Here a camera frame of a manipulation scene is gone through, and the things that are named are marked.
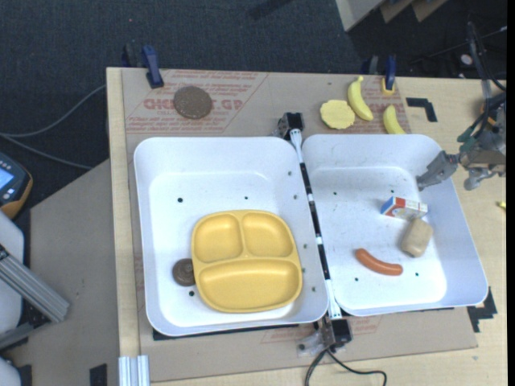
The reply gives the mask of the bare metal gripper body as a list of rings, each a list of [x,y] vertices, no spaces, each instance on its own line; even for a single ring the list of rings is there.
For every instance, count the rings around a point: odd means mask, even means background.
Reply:
[[[459,161],[467,169],[506,170],[506,141],[502,129],[484,130],[479,137],[471,136],[459,148]]]

